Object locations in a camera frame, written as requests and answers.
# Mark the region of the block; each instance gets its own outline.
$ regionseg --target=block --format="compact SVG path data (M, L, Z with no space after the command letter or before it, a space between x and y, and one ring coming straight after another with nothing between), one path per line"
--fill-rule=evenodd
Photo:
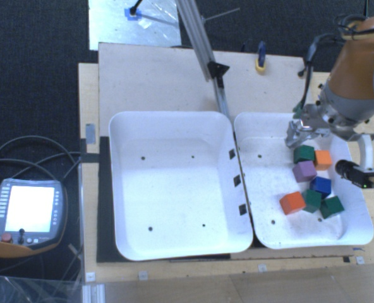
M286 215L301 211L306 206L300 192L284 195L284 197L280 199L280 204L282 211L284 211Z
M314 213L320 209L322 195L319 192L307 189L304 193L302 193L302 197L306 203L306 206L303 208L304 211Z
M309 188L322 194L322 199L332 192L332 181L324 177L316 176L310 183Z
M293 168L293 173L297 182L309 182L317 176L315 166L311 160L297 163Z
M315 160L315 149L312 146L301 145L294 149L294 163L305 160Z
M343 211L344 207L337 196L324 199L320 204L320 213L322 214L323 219L334 217Z
M316 170L327 170L332 164L332 157L328 150L315 150L315 164Z

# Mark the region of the dark green block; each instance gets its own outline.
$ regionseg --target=dark green block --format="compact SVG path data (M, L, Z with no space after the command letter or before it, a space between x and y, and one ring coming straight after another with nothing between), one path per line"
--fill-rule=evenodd
M320 212L323 216L323 219L333 217L342 211L344 211L344 208L337 196L324 199L320 204Z
M320 204L322 203L322 194L308 189L302 193L302 197L306 203L306 207L303 208L304 211L313 213L320 209Z
M294 150L294 163L305 160L315 160L315 149L312 146L301 145Z

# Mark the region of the black floor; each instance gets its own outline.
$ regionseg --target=black floor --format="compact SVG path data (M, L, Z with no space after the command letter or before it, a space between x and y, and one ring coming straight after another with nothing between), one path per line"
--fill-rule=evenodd
M365 0L197 0L204 17L238 8L237 13L206 24L212 47L217 50L256 51L259 41L267 52L304 56L314 36L335 32L339 14L360 14ZM370 1L374 15L374 0ZM182 30L184 45L189 45ZM329 71L339 49L321 50L315 69ZM0 0L0 146L15 137L37 134L78 151L77 65L97 62L88 50L88 0ZM45 145L20 144L3 153L20 158L42 158L53 153ZM51 166L63 176L68 162ZM10 174L0 165L0 181ZM80 247L76 174L68 177L69 228L61 246L0 275L61 279L73 259L68 244ZM0 259L0 269L22 262ZM75 263L64 276L76 275Z

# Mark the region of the screen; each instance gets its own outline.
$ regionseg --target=screen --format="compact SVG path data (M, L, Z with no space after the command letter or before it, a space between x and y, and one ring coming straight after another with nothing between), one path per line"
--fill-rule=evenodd
M49 232L53 204L53 187L12 186L5 230Z

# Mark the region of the white tray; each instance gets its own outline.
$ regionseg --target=white tray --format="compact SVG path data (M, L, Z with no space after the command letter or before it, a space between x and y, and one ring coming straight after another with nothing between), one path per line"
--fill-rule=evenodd
M340 198L345 211L326 220L319 211L288 216L282 211L283 195L309 186L309 182L295 181L293 151L284 143L292 116L242 113L234 122L256 236L273 249L367 244L373 238L373 225L363 193L334 170L338 160L351 160L347 143L336 136L305 144L330 151L334 164L328 171L318 171L318 176L332 180L332 194Z
M236 253L253 229L232 125L217 112L121 112L109 125L114 223L130 260ZM230 151L235 156L230 158Z

